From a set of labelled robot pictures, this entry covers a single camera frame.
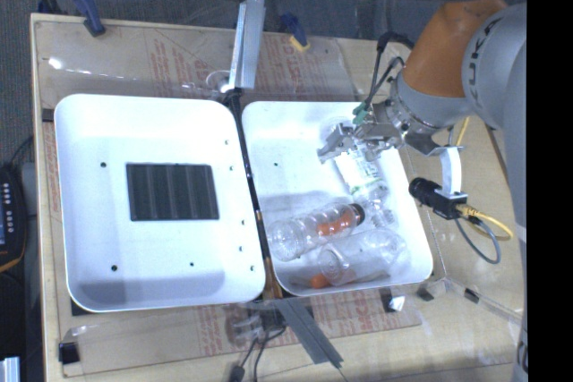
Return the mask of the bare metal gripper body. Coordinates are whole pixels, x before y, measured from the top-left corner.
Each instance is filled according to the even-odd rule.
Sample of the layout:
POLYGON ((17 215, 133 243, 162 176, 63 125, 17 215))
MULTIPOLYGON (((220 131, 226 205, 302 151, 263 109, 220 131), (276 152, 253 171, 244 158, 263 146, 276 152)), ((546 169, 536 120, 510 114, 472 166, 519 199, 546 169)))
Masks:
POLYGON ((396 108, 388 98, 379 103, 363 102, 353 110, 355 143, 368 162, 379 159, 385 150, 404 145, 409 124, 400 118, 396 108))

